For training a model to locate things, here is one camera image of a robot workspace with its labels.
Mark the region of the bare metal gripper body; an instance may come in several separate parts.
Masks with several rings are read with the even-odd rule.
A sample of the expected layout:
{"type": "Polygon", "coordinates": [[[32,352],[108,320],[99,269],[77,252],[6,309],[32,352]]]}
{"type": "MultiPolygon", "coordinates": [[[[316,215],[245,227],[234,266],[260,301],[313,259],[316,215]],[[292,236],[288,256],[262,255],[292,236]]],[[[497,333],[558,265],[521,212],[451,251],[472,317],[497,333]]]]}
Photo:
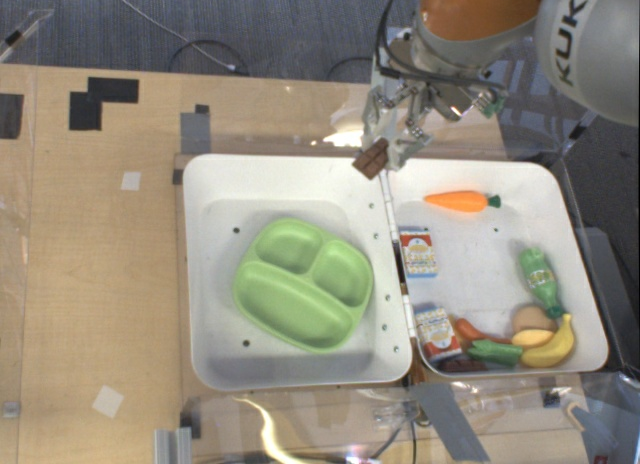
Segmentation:
{"type": "Polygon", "coordinates": [[[433,72],[415,64],[413,35],[401,35],[382,46],[382,75],[398,83],[393,105],[407,102],[408,118],[417,122],[435,110],[445,119],[459,121],[472,108],[486,118],[501,109],[501,86],[479,78],[433,72]]]}

